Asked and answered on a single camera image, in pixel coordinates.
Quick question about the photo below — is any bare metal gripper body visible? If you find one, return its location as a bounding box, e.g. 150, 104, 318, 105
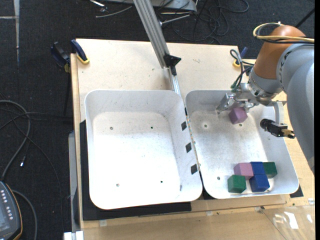
232, 82, 276, 107

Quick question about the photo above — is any purple cube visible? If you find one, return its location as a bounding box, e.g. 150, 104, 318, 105
228, 106, 249, 125
233, 162, 255, 181

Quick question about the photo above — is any thin black and white rod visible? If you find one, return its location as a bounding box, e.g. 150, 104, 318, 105
170, 67, 202, 175

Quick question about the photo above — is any white plastic tray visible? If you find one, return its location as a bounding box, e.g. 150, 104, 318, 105
185, 89, 300, 200
84, 89, 204, 211

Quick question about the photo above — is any blue cube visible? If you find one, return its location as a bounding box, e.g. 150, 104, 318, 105
250, 161, 266, 176
248, 173, 271, 193

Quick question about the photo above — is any green cube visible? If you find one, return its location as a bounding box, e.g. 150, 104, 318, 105
262, 161, 278, 179
227, 174, 247, 194

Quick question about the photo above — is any pale wood board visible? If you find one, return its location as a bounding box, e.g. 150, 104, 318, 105
75, 38, 289, 222

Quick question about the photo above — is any black cylinder on white bracket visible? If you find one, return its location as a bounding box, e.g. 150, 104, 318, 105
259, 100, 289, 138

